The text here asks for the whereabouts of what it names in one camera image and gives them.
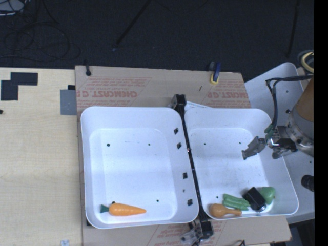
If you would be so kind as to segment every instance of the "yellow cable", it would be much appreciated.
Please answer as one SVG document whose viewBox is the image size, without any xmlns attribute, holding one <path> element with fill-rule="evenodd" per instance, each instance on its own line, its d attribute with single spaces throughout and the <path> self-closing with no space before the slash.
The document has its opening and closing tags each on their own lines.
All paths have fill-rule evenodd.
<svg viewBox="0 0 328 246">
<path fill-rule="evenodd" d="M 310 67 L 310 66 L 305 62 L 305 59 L 306 59 L 308 56 L 310 56 L 310 55 L 314 55 L 314 52 L 309 52 L 309 53 L 305 54 L 305 55 L 301 58 L 301 63 L 302 63 L 303 67 L 304 67 L 306 70 L 308 70 L 308 71 L 314 73 L 314 68 Z"/>
</svg>

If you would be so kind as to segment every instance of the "toy carrot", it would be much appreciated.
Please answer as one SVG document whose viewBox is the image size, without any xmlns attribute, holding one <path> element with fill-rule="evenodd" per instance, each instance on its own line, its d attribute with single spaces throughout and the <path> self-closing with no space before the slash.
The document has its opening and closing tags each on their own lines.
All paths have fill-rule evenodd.
<svg viewBox="0 0 328 246">
<path fill-rule="evenodd" d="M 130 216 L 146 213 L 146 210 L 122 203 L 113 203 L 109 207 L 101 205 L 100 213 L 109 212 L 114 216 Z"/>
</svg>

